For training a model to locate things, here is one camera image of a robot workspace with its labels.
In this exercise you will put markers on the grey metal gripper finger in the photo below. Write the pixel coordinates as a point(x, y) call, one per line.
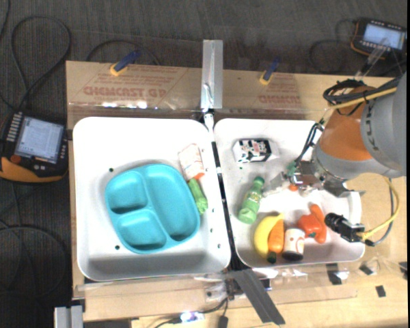
point(279, 179)
point(341, 189)

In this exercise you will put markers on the brown cardboard board red print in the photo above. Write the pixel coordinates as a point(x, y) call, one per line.
point(147, 91)

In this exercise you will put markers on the black and white milk carton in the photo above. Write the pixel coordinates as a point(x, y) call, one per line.
point(254, 150)

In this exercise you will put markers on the green bottle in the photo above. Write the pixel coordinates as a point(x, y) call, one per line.
point(252, 202)

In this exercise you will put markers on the white and orange carton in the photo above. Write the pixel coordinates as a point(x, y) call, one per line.
point(191, 161)

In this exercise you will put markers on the blue divided plate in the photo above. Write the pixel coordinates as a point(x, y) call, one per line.
point(157, 197)

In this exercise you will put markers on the yellow banana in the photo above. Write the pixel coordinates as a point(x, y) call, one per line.
point(261, 232)

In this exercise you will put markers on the orange bell pepper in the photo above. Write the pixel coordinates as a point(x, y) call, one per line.
point(309, 225)

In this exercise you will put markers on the orange carrot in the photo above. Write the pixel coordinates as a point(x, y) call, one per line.
point(276, 238)

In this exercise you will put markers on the white plastic tray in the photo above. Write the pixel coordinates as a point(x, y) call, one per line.
point(294, 135)
point(140, 138)

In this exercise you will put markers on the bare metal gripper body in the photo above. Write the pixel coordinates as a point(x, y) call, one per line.
point(307, 173)

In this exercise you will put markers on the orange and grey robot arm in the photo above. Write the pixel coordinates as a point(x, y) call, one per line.
point(348, 142)

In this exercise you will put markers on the green toy vegetable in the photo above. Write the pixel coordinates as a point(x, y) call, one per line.
point(198, 197)

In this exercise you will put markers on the orange sausage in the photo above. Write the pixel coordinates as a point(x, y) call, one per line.
point(320, 222)

